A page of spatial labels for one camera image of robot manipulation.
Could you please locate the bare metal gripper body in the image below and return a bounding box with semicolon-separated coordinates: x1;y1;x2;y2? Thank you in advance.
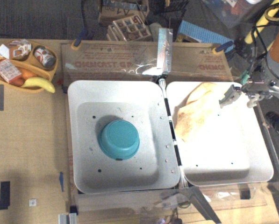
241;77;279;100

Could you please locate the tan flatbread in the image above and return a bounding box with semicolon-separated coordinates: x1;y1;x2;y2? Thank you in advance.
173;82;225;143

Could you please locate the white plastic tray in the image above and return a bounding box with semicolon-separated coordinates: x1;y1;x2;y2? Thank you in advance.
67;79;181;194
165;81;274;187

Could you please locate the thin black and white rod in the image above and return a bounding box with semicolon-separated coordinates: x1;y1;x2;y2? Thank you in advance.
158;77;189;189

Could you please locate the teal bowl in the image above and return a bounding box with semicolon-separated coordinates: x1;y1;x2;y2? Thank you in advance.
98;119;141;161

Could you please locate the brown cardboard board red print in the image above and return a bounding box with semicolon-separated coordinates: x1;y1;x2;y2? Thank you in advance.
61;40;269;213

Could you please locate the red and white can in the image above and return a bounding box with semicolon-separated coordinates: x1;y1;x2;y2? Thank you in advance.
33;46;57;69

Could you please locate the yellow banana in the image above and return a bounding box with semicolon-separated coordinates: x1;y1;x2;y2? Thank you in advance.
20;77;56;94

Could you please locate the orange carrot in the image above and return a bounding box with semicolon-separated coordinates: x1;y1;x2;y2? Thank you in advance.
10;68;37;87

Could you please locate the white and orange carton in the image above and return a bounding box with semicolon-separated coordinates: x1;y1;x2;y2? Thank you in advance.
0;39;32;60

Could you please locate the red and white packet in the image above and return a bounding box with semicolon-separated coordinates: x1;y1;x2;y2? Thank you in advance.
0;59;23;84

